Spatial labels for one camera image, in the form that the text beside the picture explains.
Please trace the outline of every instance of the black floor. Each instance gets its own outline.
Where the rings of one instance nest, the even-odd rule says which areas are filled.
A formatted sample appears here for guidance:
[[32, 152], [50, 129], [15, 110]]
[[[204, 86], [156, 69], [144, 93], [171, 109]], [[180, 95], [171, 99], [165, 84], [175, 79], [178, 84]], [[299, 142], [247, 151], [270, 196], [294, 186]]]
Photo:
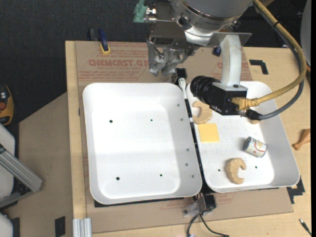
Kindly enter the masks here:
[[[276, 0], [268, 9], [300, 41], [307, 0]], [[138, 0], [0, 0], [0, 82], [14, 97], [20, 122], [67, 91], [65, 41], [86, 40], [89, 27], [103, 27], [109, 41], [145, 41], [147, 26], [132, 22]], [[283, 42], [250, 7], [239, 32], [246, 46]]]

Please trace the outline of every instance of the yellow square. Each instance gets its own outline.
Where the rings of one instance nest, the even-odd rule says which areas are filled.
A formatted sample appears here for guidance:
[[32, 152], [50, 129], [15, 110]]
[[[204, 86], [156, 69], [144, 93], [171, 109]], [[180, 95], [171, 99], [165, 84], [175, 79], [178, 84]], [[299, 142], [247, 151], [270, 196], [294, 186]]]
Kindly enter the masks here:
[[219, 134], [215, 123], [199, 124], [198, 132], [202, 143], [219, 142]]

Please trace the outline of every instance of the black and yellow object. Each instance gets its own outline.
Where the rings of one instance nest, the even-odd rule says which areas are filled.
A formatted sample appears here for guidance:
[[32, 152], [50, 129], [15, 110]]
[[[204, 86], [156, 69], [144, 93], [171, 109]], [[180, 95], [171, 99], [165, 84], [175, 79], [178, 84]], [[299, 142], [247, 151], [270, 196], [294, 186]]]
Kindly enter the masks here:
[[8, 126], [14, 116], [14, 103], [11, 92], [6, 84], [0, 83], [0, 123]]

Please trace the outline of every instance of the tan curved object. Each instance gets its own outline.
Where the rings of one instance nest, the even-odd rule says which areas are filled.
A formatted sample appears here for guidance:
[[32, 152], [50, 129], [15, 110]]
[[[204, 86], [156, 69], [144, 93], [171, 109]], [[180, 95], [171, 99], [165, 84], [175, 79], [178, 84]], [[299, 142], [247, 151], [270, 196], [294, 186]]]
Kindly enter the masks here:
[[300, 150], [301, 146], [308, 142], [311, 142], [311, 130], [305, 129], [302, 134], [301, 140], [298, 143], [293, 144], [293, 147], [295, 148], [295, 150]]
[[201, 101], [196, 101], [193, 103], [192, 106], [196, 108], [200, 108], [200, 115], [198, 117], [195, 115], [192, 115], [193, 122], [195, 124], [204, 124], [211, 119], [212, 110], [210, 109], [209, 105]]
[[226, 165], [226, 171], [228, 173], [228, 177], [234, 184], [242, 184], [244, 179], [238, 177], [238, 170], [242, 168], [246, 169], [246, 163], [241, 158], [231, 159]]

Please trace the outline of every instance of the cashew-shaped object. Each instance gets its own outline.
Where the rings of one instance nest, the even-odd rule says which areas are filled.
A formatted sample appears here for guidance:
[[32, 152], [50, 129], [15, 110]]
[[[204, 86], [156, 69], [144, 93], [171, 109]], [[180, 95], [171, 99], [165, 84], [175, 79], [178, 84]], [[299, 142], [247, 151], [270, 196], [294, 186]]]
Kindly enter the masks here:
[[238, 177], [238, 170], [242, 168], [246, 169], [246, 163], [241, 158], [231, 159], [226, 165], [226, 171], [228, 173], [228, 177], [234, 184], [242, 184], [244, 179]]
[[209, 105], [201, 102], [201, 101], [196, 101], [192, 105], [193, 107], [200, 108], [200, 115], [197, 117], [195, 115], [192, 115], [193, 117], [193, 122], [195, 124], [204, 124], [208, 122], [211, 117], [212, 117], [212, 110], [210, 109]]

